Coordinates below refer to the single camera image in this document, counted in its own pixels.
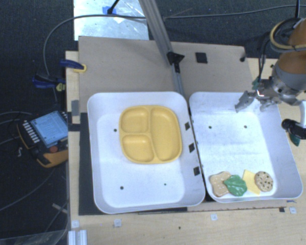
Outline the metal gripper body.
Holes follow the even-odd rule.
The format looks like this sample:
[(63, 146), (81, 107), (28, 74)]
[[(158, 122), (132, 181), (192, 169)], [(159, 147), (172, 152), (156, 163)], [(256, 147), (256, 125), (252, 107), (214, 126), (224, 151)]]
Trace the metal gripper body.
[(280, 78), (256, 78), (253, 82), (253, 89), (258, 101), (271, 99), (290, 106), (298, 106), (302, 100), (298, 100), (297, 96), (306, 91), (306, 81), (294, 79), (288, 85)]

